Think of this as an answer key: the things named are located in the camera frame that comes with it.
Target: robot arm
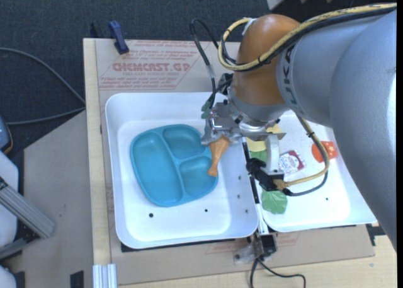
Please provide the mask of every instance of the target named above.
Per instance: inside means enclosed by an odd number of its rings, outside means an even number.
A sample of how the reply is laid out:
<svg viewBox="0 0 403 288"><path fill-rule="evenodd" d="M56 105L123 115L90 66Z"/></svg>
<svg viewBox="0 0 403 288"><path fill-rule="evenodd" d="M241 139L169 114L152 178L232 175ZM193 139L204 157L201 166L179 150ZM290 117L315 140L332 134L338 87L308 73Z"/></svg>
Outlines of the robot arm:
<svg viewBox="0 0 403 288"><path fill-rule="evenodd" d="M212 108L202 139L267 139L266 129L290 108L333 128L351 177L395 250L396 21L396 4L340 10L302 24L275 14L250 21L236 62L220 44L220 61L234 74L228 101ZM272 176L264 166L254 171Z"/></svg>

